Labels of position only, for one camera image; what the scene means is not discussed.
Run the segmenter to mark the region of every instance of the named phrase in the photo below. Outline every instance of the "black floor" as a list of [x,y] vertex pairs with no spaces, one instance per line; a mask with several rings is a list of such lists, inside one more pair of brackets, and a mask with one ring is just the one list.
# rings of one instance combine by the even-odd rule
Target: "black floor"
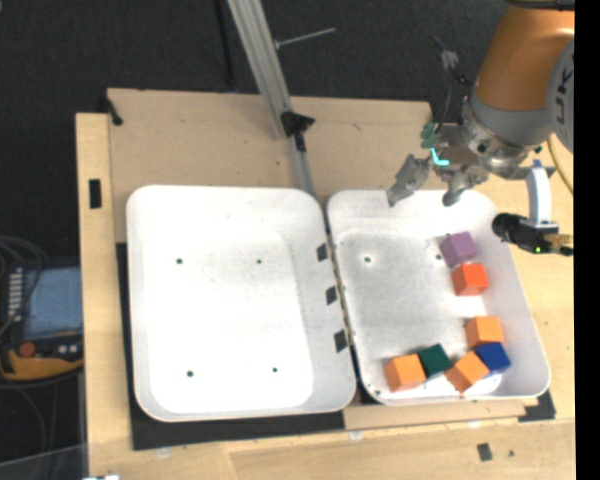
[[[1,1],[0,234],[50,256],[79,255],[74,116],[99,110],[108,87],[256,92],[223,0],[226,28],[214,0]],[[434,110],[445,78],[432,37],[471,80],[504,9],[498,0],[262,3],[279,41],[336,29],[280,50],[292,95],[426,100]],[[27,396],[51,449],[81,443],[76,378],[26,393],[0,390],[0,462],[42,449]]]

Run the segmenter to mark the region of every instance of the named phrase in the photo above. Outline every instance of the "white tray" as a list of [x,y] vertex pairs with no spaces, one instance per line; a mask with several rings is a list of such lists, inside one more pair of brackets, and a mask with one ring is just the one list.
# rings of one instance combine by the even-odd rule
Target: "white tray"
[[145,412],[198,421],[346,406],[356,379],[336,339],[345,324],[327,242],[318,203],[299,190],[134,192],[130,315]]
[[[464,398],[527,398],[549,385],[549,366],[518,278],[509,245],[491,230],[497,211],[485,196],[467,191],[445,207],[442,191],[420,191],[387,203],[384,191],[335,194],[327,214],[353,332],[361,380],[388,405],[459,400],[444,375],[392,393],[383,366],[397,355],[440,343],[452,361],[467,349],[464,324],[477,315],[500,317],[512,366],[478,381]],[[469,231],[490,287],[457,296],[439,245],[447,234]]]

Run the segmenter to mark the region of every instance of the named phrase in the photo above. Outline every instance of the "dark green cube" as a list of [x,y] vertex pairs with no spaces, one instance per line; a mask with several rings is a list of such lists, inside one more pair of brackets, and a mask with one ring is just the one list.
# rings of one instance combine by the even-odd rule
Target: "dark green cube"
[[422,368],[427,378],[451,368],[453,364],[440,343],[418,352]]

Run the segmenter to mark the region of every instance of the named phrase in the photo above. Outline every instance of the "wooden table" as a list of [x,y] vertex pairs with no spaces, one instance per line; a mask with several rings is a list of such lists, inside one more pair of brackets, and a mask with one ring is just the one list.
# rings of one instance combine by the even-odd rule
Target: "wooden table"
[[[287,144],[272,138],[259,95],[110,89],[123,119],[76,116],[84,291],[89,474],[127,479],[575,478],[573,259],[512,253],[552,371],[555,418],[520,422],[539,401],[498,400],[391,408],[359,399],[345,430],[134,451],[123,354],[115,243],[124,204],[150,183],[293,187]],[[407,154],[422,157],[424,102],[293,97],[316,119],[306,133],[316,195],[386,189]],[[573,180],[572,156],[556,158]],[[548,148],[544,165],[553,165]],[[573,197],[550,179],[553,219],[573,233]],[[93,199],[99,187],[101,200]],[[446,188],[432,177],[424,189]],[[503,212],[528,214],[526,185],[496,177],[477,187]],[[492,458],[483,460],[479,445]]]

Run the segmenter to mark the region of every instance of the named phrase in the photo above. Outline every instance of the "orange block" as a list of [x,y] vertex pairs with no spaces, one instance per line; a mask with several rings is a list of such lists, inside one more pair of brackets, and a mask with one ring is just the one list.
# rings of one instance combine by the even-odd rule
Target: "orange block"
[[489,368],[473,350],[467,352],[445,372],[449,382],[451,382],[460,393],[464,393],[488,374]]
[[469,348],[487,343],[503,343],[504,332],[497,316],[476,316],[464,326]]
[[427,380],[418,354],[394,357],[384,365],[384,373],[391,391],[403,391]]
[[489,287],[489,277],[482,263],[462,263],[452,273],[456,295],[480,295]]

